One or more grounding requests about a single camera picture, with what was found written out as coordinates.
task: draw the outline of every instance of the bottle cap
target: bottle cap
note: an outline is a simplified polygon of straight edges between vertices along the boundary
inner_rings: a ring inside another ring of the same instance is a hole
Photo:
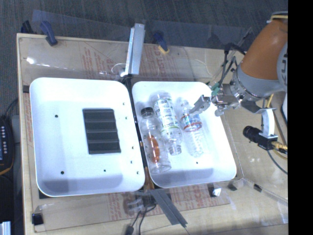
[[[143,108],[140,113],[141,115],[144,115],[146,113],[153,113],[153,108],[152,107]]]

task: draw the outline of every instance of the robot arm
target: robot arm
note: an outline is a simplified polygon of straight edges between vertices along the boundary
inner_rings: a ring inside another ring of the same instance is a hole
[[[277,135],[274,134],[274,109],[261,108],[256,102],[267,99],[276,92],[287,93],[288,12],[280,11],[272,14],[266,27],[244,53],[241,63],[232,70],[233,75],[229,84],[223,84],[226,73],[235,62],[232,58],[225,71],[226,57],[231,47],[237,48],[242,53],[238,46],[230,44],[225,47],[222,78],[211,88],[211,103],[217,106],[215,115],[220,116],[225,110],[239,107],[253,114],[262,114],[262,130],[247,126],[243,134],[265,150],[274,149],[277,142]]]
[[[257,113],[257,101],[279,91],[287,92],[287,68],[288,13],[276,12],[233,71],[229,84],[221,84],[212,95],[212,103],[218,107],[216,115],[239,106]]]

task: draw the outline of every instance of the gray carpet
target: gray carpet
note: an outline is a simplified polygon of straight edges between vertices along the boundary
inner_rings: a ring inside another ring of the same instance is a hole
[[[218,41],[197,41],[191,33],[201,36],[213,25],[239,35],[251,27],[256,36],[271,14],[281,10],[288,10],[288,0],[0,0],[0,113],[18,97],[16,33],[26,20],[38,29],[40,18],[33,18],[34,12],[66,16],[52,25],[60,36],[124,41],[134,23],[146,23],[147,43],[153,42],[151,33],[162,28],[169,32],[169,44],[222,48]],[[72,17],[81,21],[68,23]],[[173,32],[175,27],[182,29],[180,35]],[[9,115],[17,113],[13,107]]]

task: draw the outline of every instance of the bottle with orange liquid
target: bottle with orange liquid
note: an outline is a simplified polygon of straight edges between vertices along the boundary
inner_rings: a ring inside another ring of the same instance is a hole
[[[140,131],[144,150],[149,163],[150,173],[162,173],[172,168],[167,151],[160,133],[160,122],[155,117],[153,108],[146,107],[141,110],[142,120]]]

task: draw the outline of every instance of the plastic water bottle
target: plastic water bottle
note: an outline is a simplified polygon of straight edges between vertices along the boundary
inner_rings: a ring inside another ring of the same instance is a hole
[[[187,100],[180,102],[179,123],[187,137],[185,141],[189,145],[189,154],[197,158],[203,154],[205,139],[200,116],[199,114],[191,115],[189,113],[191,109],[192,107]]]
[[[172,168],[168,160],[160,133],[160,122],[156,118],[153,108],[146,107],[141,110],[142,120],[140,131],[144,144],[144,150],[149,163],[151,173],[162,173]]]
[[[151,95],[153,109],[161,122],[161,136],[165,147],[171,155],[181,153],[182,132],[173,107],[171,95],[165,91],[159,91]]]

